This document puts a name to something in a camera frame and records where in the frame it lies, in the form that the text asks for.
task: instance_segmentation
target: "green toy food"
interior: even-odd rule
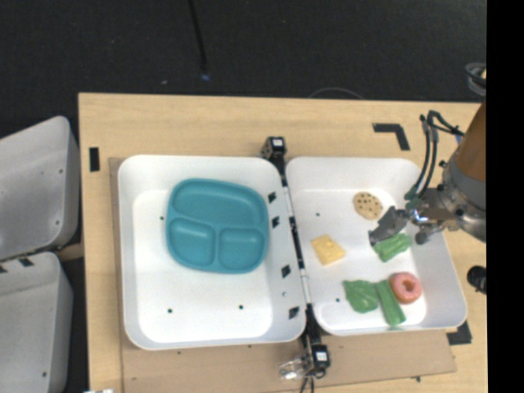
[[[356,281],[343,281],[346,299],[351,307],[358,313],[367,313],[378,307],[378,294],[375,284],[362,279]]]
[[[377,292],[380,297],[382,311],[384,312],[384,316],[386,316],[386,321],[391,326],[405,322],[406,317],[404,312],[400,308],[399,302],[391,290],[390,283],[386,279],[377,283]]]
[[[411,239],[407,234],[398,233],[386,240],[377,243],[373,249],[378,253],[382,262],[387,262],[411,246]]]

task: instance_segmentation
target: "blue plate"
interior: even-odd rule
[[[267,252],[269,218],[262,196],[248,187],[186,179],[169,197],[169,253],[189,268],[248,273]]]

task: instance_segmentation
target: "pink donut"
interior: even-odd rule
[[[413,303],[422,294],[422,285],[417,277],[409,272],[394,273],[390,276],[391,290],[402,304]]]

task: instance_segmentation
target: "table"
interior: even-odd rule
[[[144,362],[144,378],[131,377],[133,371],[140,371],[140,365],[136,368],[130,366],[129,354],[126,355],[125,351],[132,346],[126,345],[120,327],[110,159],[136,154],[256,156],[265,139],[274,135],[286,139],[289,159],[296,156],[404,157],[421,165],[424,139],[418,120],[420,114],[430,109],[439,111],[451,124],[458,124],[465,130],[479,105],[81,93],[79,147],[90,388],[113,388],[117,392],[124,392],[125,388],[125,393],[163,391],[162,388],[169,388],[165,381],[172,372],[183,374],[183,371],[190,371],[184,365],[200,363],[203,369],[209,370],[207,375],[210,378],[179,380],[178,391],[185,391],[185,388],[198,391],[198,388],[206,387],[207,391],[213,391],[213,388],[229,391],[228,386],[233,384],[228,384],[227,378],[231,377],[228,373],[236,371],[231,365],[226,366],[229,359],[240,359],[241,364],[249,368],[250,374],[237,374],[237,377],[239,382],[241,379],[245,382],[252,380],[256,385],[256,388],[251,386],[254,391],[293,391],[297,388],[296,384],[271,381],[271,374],[266,374],[257,360],[267,364],[268,359],[280,358],[280,355],[274,355],[275,349],[269,353],[270,350],[258,346],[253,346],[253,355],[249,355],[248,360],[242,358],[245,351],[227,347],[222,368],[216,368],[206,358],[216,354],[216,350],[190,350],[183,354],[189,361],[184,361],[185,364],[179,367],[162,368],[160,365],[149,368]],[[399,124],[411,150],[402,150],[394,133],[376,133],[373,123]],[[454,139],[446,134],[440,140],[439,155],[447,160],[455,147]],[[436,185],[438,180],[440,175],[437,172],[432,184]],[[332,375],[318,382],[316,391],[410,392],[420,391],[419,382],[423,384],[423,390],[430,393],[487,391],[486,297],[475,292],[466,280],[473,265],[486,266],[486,245],[462,232],[447,232],[445,238],[468,303],[472,343],[451,347],[446,343],[444,347],[442,342],[447,341],[444,331],[424,331],[428,333],[418,338],[422,342],[410,346],[420,356],[413,359],[409,353],[402,353],[398,361],[407,360],[409,368],[400,368],[391,357],[384,361],[389,354],[384,346],[388,343],[386,338],[377,341],[371,337],[358,337],[351,347],[359,351],[360,356],[355,356],[347,365],[340,362],[336,367],[333,365]],[[395,343],[400,338],[391,339]],[[337,348],[337,354],[342,354],[343,345]],[[377,353],[373,355],[370,348],[377,348]],[[449,356],[440,354],[433,362],[428,358],[432,350],[448,351]],[[373,368],[373,357],[381,368]],[[426,374],[431,376],[411,378]],[[341,380],[346,379],[350,384],[340,385]]]

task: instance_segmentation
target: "wooden tabletop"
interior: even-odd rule
[[[418,117],[429,110],[439,111],[448,122],[466,130],[479,106],[81,93],[79,145],[90,388],[124,391],[109,159],[137,154],[256,156],[268,136],[283,136],[289,159],[403,157],[421,165],[424,137]],[[394,133],[376,133],[373,124],[399,124],[410,150],[402,150]],[[453,137],[441,137],[440,158],[447,160],[455,148]],[[437,172],[432,184],[439,180]],[[420,382],[401,378],[326,386],[319,391],[487,391],[486,296],[466,280],[473,265],[486,266],[486,245],[463,232],[446,232],[445,238],[468,304],[473,338],[471,344],[450,348],[457,371],[422,377]]]

